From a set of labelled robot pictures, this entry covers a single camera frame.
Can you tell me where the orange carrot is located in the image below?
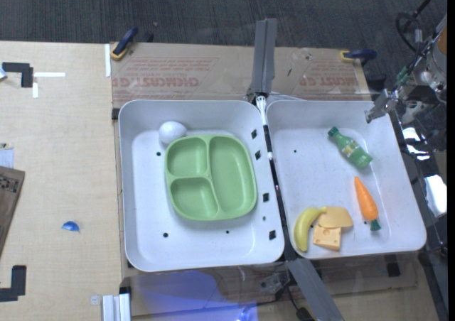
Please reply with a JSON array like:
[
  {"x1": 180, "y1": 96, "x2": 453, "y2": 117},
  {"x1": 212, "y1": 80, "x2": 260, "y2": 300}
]
[{"x1": 353, "y1": 175, "x2": 382, "y2": 232}]

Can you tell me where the brown cardboard board red print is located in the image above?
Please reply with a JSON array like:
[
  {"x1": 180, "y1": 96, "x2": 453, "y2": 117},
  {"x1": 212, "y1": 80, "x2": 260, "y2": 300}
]
[{"x1": 109, "y1": 41, "x2": 419, "y2": 317}]

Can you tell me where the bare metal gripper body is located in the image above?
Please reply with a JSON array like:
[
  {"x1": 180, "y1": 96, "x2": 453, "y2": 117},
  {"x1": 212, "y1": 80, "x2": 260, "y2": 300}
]
[{"x1": 397, "y1": 63, "x2": 448, "y2": 104}]

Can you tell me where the green plastic bottle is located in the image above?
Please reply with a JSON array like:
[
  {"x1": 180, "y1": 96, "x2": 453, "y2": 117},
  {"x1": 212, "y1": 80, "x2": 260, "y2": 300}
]
[{"x1": 327, "y1": 126, "x2": 374, "y2": 170}]

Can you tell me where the yellow cheese wedge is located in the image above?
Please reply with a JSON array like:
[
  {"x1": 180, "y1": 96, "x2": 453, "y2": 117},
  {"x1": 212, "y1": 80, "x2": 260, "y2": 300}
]
[{"x1": 312, "y1": 224, "x2": 343, "y2": 252}]

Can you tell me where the brown paper packet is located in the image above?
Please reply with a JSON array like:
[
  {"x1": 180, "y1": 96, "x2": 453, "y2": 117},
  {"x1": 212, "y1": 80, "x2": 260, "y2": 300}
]
[{"x1": 0, "y1": 165, "x2": 26, "y2": 259}]

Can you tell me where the white plastic tray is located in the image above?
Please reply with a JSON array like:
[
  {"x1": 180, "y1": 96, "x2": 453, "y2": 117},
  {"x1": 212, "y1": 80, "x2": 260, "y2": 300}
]
[
  {"x1": 117, "y1": 99, "x2": 286, "y2": 273},
  {"x1": 265, "y1": 99, "x2": 427, "y2": 261}
]

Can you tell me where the yellow banana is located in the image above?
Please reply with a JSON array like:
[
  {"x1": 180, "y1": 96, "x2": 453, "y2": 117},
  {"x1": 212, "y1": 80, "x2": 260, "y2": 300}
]
[{"x1": 293, "y1": 205, "x2": 328, "y2": 253}]

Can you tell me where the white egg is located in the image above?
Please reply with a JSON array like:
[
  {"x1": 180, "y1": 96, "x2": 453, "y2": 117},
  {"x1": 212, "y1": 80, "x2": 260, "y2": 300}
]
[{"x1": 158, "y1": 120, "x2": 188, "y2": 145}]

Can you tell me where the thin black and white rod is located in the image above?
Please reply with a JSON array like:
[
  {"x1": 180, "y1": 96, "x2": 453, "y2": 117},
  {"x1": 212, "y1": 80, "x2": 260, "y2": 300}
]
[{"x1": 255, "y1": 95, "x2": 296, "y2": 262}]

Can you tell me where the green divided plate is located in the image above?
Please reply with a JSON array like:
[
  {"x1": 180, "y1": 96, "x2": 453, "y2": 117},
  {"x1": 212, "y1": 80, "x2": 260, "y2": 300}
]
[{"x1": 164, "y1": 134, "x2": 258, "y2": 222}]

